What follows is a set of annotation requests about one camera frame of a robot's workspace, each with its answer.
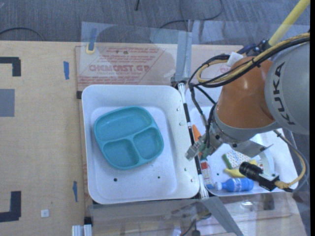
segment gray square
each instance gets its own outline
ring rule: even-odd
[[[0,117],[14,117],[15,89],[0,89]]]

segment plastic water bottle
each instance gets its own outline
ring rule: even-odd
[[[254,181],[245,178],[230,178],[224,183],[216,182],[215,188],[220,191],[225,189],[229,192],[250,191],[254,187]]]

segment wooden table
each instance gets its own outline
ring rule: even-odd
[[[0,57],[21,60],[20,76],[12,75],[11,63],[0,63],[0,99],[2,95],[8,104],[0,107],[1,236],[65,236],[71,235],[73,225],[84,224],[86,205],[91,200],[84,188],[82,150],[84,155],[85,148],[81,145],[84,145],[84,141],[81,142],[81,109],[76,95],[75,48],[80,45],[0,42]],[[208,48],[212,52],[217,50],[216,47]],[[232,51],[235,48],[225,46],[223,49]],[[200,47],[193,48],[196,64],[204,60],[198,53]],[[277,222],[265,219],[260,224],[255,223],[256,235],[277,232],[270,226],[283,227],[285,234],[281,235],[289,232],[304,235],[296,204],[290,196],[288,203],[292,215],[278,218]],[[46,210],[49,216],[42,218],[41,213]],[[249,226],[248,222],[239,223],[241,229]]]

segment blue plate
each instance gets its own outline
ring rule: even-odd
[[[100,116],[94,123],[94,135],[106,160],[120,170],[155,159],[164,147],[153,117],[137,106],[119,108]]]

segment yellow pole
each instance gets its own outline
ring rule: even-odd
[[[277,31],[269,39],[268,44],[270,46],[275,45],[280,38],[286,33],[291,25],[298,19],[306,7],[310,4],[311,0],[300,0],[290,14],[286,17],[284,22],[280,25]]]

